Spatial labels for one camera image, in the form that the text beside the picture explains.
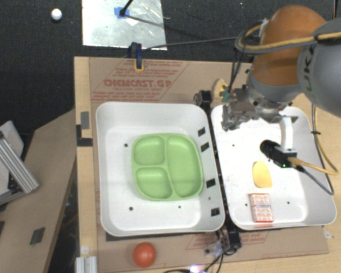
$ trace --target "white ball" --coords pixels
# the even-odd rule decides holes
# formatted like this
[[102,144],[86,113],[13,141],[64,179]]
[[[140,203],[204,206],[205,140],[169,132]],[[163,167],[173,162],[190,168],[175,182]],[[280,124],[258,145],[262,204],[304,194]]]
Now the white ball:
[[58,8],[55,8],[52,10],[51,15],[54,20],[60,20],[62,18],[62,11],[59,10]]

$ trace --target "orange ball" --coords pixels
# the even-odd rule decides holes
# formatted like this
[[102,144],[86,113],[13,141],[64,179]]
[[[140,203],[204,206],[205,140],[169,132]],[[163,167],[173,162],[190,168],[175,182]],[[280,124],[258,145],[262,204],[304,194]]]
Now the orange ball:
[[150,243],[140,243],[132,252],[132,259],[140,268],[153,265],[156,257],[157,253]]

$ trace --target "red and white box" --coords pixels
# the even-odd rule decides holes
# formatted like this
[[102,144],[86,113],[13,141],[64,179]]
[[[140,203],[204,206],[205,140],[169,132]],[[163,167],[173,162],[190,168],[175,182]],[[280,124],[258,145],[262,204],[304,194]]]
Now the red and white box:
[[254,222],[273,222],[272,205],[269,194],[250,194],[252,218]]

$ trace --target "yellow cable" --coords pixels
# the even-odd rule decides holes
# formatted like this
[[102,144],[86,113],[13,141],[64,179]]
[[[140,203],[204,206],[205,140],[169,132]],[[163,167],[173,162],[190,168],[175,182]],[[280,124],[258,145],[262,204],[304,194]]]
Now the yellow cable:
[[288,161],[290,161],[293,165],[295,166],[306,166],[306,167],[310,167],[312,169],[315,169],[317,171],[321,171],[323,173],[326,173],[326,174],[329,174],[329,175],[337,175],[338,172],[335,172],[335,171],[329,171],[329,170],[326,170],[326,169],[323,169],[319,166],[316,166],[314,164],[310,164],[310,163],[306,163],[304,161],[302,161],[301,159],[299,158],[295,158],[295,157],[289,157],[288,158]]
[[[257,26],[254,26],[250,28],[246,32],[246,37],[251,35],[254,31],[260,29],[261,25],[258,24]],[[240,48],[244,50],[251,50],[251,51],[263,51],[271,48],[276,48],[276,47],[283,47],[283,46],[292,46],[294,44],[300,44],[300,43],[308,43],[308,42],[313,42],[313,41],[320,41],[320,40],[327,40],[327,39],[337,39],[341,38],[341,31],[337,32],[329,32],[327,34],[319,34],[316,37],[315,36],[306,36],[304,38],[298,38],[298,39],[289,39],[289,40],[283,40],[281,42],[277,43],[269,43],[269,44],[263,44],[263,45],[245,45],[243,44],[242,40],[243,37],[240,37],[239,40],[237,41],[237,44],[239,45]]]
[[[314,121],[314,126],[315,126],[315,129],[317,129],[317,108],[316,106],[314,106],[314,117],[315,117],[315,121]],[[317,138],[317,144],[318,144],[318,147],[321,151],[321,154],[323,155],[324,159],[326,160],[326,162],[328,162],[328,164],[330,165],[330,167],[338,173],[338,170],[337,168],[332,164],[331,160],[327,157],[326,153],[325,153],[325,150],[323,149],[322,145],[321,145],[321,141],[319,140],[319,136],[318,134],[316,135],[316,138]]]

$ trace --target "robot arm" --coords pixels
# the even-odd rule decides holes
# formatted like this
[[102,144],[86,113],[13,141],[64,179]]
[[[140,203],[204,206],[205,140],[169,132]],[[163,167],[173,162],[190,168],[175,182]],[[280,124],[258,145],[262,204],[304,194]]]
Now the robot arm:
[[[291,5],[271,17],[260,45],[332,32],[341,32],[341,18],[325,22],[310,9]],[[234,130],[258,118],[280,122],[279,111],[302,92],[317,107],[341,117],[341,40],[257,55],[247,84],[233,90],[223,107],[222,126]]]

